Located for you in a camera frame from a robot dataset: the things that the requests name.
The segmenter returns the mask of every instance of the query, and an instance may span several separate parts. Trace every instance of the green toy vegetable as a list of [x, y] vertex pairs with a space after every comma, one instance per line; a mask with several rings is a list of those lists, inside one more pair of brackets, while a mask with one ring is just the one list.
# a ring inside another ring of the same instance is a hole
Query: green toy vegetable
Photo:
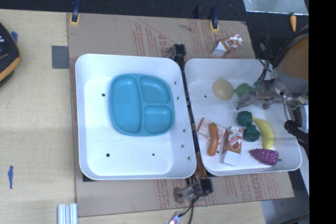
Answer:
[[255, 125], [249, 125], [243, 131], [243, 139], [249, 142], [254, 142], [258, 140], [261, 133], [257, 130]]
[[249, 111], [240, 111], [237, 114], [237, 118], [236, 118], [237, 123], [240, 126], [249, 126], [252, 125], [252, 113]]

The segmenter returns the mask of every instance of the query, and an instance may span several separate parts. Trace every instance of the blue divided plate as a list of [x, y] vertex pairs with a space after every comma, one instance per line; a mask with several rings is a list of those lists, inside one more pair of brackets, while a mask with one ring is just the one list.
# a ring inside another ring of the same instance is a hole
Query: blue divided plate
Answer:
[[113, 125], [126, 135], [161, 135], [174, 125], [172, 92], [155, 76], [116, 76], [110, 86], [109, 107]]

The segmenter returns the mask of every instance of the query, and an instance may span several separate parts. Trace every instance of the table surface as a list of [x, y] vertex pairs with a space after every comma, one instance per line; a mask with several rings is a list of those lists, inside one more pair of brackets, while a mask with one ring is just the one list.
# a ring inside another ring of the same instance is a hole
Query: table surface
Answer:
[[[18, 33], [22, 53], [14, 75], [0, 88], [0, 223], [55, 224], [58, 204], [76, 203], [69, 69], [51, 64], [51, 47], [68, 46], [66, 13], [0, 9], [0, 22]], [[78, 223], [166, 224], [175, 212], [84, 217]], [[188, 223], [189, 215], [180, 224]], [[265, 220], [258, 201], [195, 208], [193, 224], [210, 222]]]

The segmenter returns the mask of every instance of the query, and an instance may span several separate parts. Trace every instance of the banana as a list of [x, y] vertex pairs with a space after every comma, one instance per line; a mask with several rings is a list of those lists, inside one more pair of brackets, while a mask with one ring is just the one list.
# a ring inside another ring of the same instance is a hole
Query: banana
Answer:
[[274, 145], [274, 132], [269, 123], [265, 120], [258, 119], [252, 115], [253, 121], [258, 126], [263, 137], [263, 148], [269, 150]]

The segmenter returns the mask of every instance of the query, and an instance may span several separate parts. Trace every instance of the sausage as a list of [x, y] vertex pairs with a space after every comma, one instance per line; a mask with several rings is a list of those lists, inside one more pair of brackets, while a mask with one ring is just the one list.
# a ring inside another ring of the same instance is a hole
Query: sausage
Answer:
[[208, 148], [208, 155], [209, 156], [214, 156], [216, 154], [217, 151], [217, 147], [218, 147], [218, 128], [216, 123], [210, 123], [209, 124], [209, 132], [210, 132], [210, 145]]

